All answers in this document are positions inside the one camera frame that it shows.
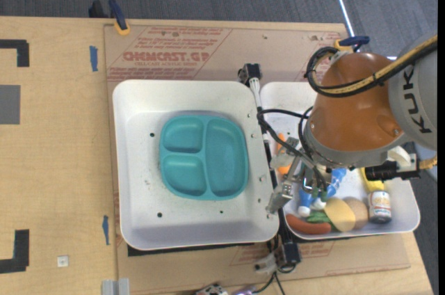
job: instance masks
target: cardboard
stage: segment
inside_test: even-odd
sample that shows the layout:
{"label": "cardboard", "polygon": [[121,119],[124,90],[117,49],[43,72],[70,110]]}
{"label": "cardboard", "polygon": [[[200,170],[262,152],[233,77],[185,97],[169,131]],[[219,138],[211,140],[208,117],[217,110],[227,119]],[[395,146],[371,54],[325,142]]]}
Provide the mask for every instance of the cardboard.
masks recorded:
{"label": "cardboard", "polygon": [[[126,36],[118,35],[113,26],[104,28],[118,273],[119,278],[130,280],[132,294],[195,291],[215,282],[224,287],[266,282],[270,275],[255,271],[254,264],[267,256],[268,248],[260,243],[129,256],[119,226],[111,105],[114,88],[126,79],[236,81],[238,70],[245,63],[261,65],[262,84],[304,81],[310,56],[320,47],[346,37],[344,26],[338,24],[324,24],[320,30],[313,24],[269,24],[267,29],[262,24],[245,22],[204,24],[133,25]],[[398,234],[304,243],[300,251],[302,262],[298,271],[283,274],[283,280],[410,266]]]}

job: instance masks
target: wooden table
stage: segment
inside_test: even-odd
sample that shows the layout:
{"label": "wooden table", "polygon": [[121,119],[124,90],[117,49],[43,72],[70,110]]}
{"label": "wooden table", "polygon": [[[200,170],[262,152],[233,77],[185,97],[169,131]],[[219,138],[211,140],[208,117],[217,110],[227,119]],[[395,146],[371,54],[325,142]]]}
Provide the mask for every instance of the wooden table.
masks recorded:
{"label": "wooden table", "polygon": [[[2,294],[100,294],[102,280],[118,279],[114,222],[107,240],[103,229],[105,216],[114,219],[104,58],[104,25],[112,23],[0,17],[0,39],[26,40],[30,56],[30,67],[18,67],[17,52],[0,49],[0,85],[20,86],[19,124],[0,124],[0,269],[21,256],[13,255],[15,231],[29,231],[29,263],[0,273]],[[187,24],[202,23],[181,22]],[[97,48],[97,71],[90,47]],[[431,294],[414,235],[401,239],[409,268],[289,280],[283,288],[287,294]],[[279,293],[276,283],[264,292]]]}

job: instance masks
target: can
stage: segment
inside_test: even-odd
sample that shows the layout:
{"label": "can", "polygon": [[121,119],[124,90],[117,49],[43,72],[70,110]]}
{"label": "can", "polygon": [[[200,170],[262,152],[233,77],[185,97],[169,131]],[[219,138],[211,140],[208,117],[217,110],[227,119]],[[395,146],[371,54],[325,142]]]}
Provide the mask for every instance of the can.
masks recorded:
{"label": "can", "polygon": [[368,195],[369,220],[374,223],[387,223],[392,219],[391,199],[386,191],[373,191]]}

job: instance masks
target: white square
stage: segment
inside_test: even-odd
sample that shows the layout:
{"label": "white square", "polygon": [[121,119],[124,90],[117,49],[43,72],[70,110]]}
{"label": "white square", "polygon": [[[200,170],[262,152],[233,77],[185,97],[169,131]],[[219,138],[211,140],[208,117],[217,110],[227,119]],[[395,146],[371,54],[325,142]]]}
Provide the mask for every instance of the white square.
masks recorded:
{"label": "white square", "polygon": [[70,265],[70,257],[67,255],[59,255],[57,257],[57,267],[62,268]]}

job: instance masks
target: teal plate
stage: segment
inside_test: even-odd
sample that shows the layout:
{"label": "teal plate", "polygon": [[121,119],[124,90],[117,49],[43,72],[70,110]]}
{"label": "teal plate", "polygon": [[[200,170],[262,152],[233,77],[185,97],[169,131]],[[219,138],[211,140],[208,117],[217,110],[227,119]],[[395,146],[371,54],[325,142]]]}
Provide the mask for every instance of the teal plate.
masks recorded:
{"label": "teal plate", "polygon": [[175,195],[196,200],[229,200],[247,185],[244,134],[226,118],[171,118],[161,131],[159,154],[163,182]]}

